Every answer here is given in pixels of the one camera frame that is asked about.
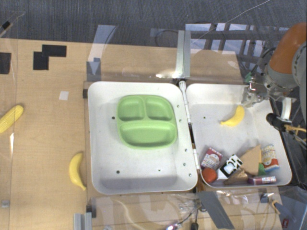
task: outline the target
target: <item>gray carpet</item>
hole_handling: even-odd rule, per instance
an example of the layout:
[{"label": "gray carpet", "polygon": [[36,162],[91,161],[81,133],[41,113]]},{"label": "gray carpet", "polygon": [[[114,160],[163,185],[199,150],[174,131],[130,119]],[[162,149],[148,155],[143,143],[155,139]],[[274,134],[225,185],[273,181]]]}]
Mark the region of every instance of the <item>gray carpet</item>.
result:
[{"label": "gray carpet", "polygon": [[[265,0],[0,0],[0,23],[24,11],[19,37],[92,42],[98,24],[184,29],[186,23],[226,22]],[[234,23],[290,27],[306,21],[307,0],[272,0]]]}]

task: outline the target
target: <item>green object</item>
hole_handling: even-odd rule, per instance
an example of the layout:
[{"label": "green object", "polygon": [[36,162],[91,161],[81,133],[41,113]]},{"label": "green object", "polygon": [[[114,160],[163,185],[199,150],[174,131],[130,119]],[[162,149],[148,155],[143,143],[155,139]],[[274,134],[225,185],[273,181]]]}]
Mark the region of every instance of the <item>green object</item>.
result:
[{"label": "green object", "polygon": [[156,95],[128,95],[117,105],[118,134],[131,148],[165,148],[177,139],[170,102]]},{"label": "green object", "polygon": [[266,175],[266,172],[264,170],[264,166],[262,163],[259,163],[258,175]]}]

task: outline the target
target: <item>white cable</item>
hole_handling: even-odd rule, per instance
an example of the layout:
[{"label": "white cable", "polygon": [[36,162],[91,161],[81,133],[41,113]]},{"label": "white cable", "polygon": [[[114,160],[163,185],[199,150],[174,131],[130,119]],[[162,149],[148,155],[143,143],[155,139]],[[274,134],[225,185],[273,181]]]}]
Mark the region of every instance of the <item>white cable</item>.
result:
[{"label": "white cable", "polygon": [[[256,8],[258,8],[258,7],[260,7],[260,6],[262,6],[262,5],[266,4],[266,3],[268,3],[269,1],[272,1],[272,0],[266,0],[266,1],[263,2],[263,3],[260,3],[260,4],[254,6],[254,7],[250,8],[250,9],[247,9],[247,10],[243,11],[242,13],[238,14],[237,16],[235,16],[234,18],[230,19],[229,21],[226,21],[225,23],[229,23],[229,22],[231,22],[231,21],[237,19],[238,17],[242,16],[243,14],[245,14],[245,13],[247,13],[247,12],[253,10],[253,9],[256,9]],[[216,30],[216,29],[217,29],[217,27],[216,27],[216,28],[212,28],[211,30],[207,31],[206,33],[204,33],[203,35],[201,35],[199,38],[197,38],[195,41],[193,41],[193,44],[194,44],[195,42],[197,42],[199,39],[201,39],[203,36],[207,35],[209,32],[211,32],[211,31],[213,31],[213,30]]]}]

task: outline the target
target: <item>yellow banana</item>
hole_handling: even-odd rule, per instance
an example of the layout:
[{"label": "yellow banana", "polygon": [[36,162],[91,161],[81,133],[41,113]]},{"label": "yellow banana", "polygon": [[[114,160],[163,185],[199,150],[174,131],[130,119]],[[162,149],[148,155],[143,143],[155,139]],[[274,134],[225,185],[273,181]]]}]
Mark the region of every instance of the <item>yellow banana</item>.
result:
[{"label": "yellow banana", "polygon": [[6,131],[23,114],[24,108],[16,105],[11,108],[2,118],[0,118],[0,133]]},{"label": "yellow banana", "polygon": [[228,119],[227,121],[222,121],[221,125],[236,126],[243,120],[244,115],[245,115],[244,107],[239,105],[236,108],[235,115],[232,118]]},{"label": "yellow banana", "polygon": [[80,174],[79,174],[79,167],[81,164],[83,158],[83,153],[77,153],[73,158],[71,159],[71,162],[69,163],[69,177],[71,179],[71,182],[75,185],[82,188],[83,191],[86,190],[86,187],[83,185]]}]

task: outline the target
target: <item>white sticker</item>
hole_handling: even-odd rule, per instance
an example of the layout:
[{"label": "white sticker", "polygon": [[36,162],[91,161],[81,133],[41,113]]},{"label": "white sticker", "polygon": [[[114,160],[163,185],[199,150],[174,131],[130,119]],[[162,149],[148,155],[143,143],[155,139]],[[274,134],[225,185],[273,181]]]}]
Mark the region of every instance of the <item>white sticker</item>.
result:
[{"label": "white sticker", "polygon": [[68,100],[69,91],[61,91],[59,94],[59,100],[67,101]]}]

